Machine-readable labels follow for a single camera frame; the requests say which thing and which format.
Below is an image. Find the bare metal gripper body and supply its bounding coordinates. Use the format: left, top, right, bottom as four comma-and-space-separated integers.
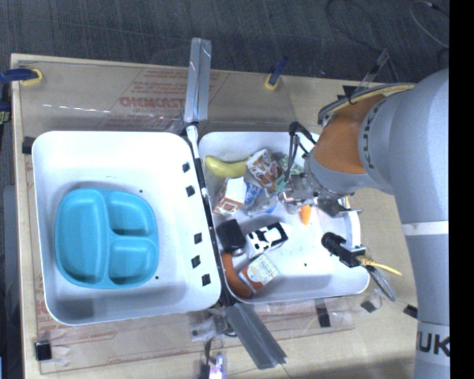
277, 172, 325, 215

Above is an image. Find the green and white packet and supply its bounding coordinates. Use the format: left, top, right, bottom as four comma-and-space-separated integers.
278, 154, 305, 185

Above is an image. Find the orange carrot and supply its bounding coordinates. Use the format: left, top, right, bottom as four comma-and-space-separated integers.
299, 203, 314, 227

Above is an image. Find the blue and white packet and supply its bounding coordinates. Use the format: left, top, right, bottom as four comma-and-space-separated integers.
243, 181, 278, 216

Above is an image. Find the orange and white patterned carton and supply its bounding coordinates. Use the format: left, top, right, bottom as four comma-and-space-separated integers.
245, 148, 286, 191

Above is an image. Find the black and white cow-print carton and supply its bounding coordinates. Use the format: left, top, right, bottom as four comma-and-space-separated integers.
245, 221, 291, 258

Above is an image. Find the white carton with orange square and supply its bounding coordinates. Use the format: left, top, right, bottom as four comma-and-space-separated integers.
212, 176, 248, 217

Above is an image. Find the white plastic tray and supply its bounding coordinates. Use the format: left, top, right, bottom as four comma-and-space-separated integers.
31, 129, 223, 327
197, 130, 371, 305

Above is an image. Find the yellow banana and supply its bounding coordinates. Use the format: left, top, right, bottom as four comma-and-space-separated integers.
204, 154, 251, 179

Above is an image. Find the black rounded box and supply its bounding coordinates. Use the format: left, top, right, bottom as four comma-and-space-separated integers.
215, 218, 247, 256

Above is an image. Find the orange sausage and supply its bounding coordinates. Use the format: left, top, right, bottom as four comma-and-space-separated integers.
220, 251, 254, 300

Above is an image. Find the brown cardboard board red print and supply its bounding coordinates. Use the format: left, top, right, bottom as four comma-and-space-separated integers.
17, 62, 359, 374

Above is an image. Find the blue divided plate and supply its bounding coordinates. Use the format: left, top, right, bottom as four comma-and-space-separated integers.
54, 187, 160, 291

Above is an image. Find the black cylinder on white bracket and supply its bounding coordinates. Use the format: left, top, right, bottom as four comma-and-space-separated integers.
320, 207, 367, 268

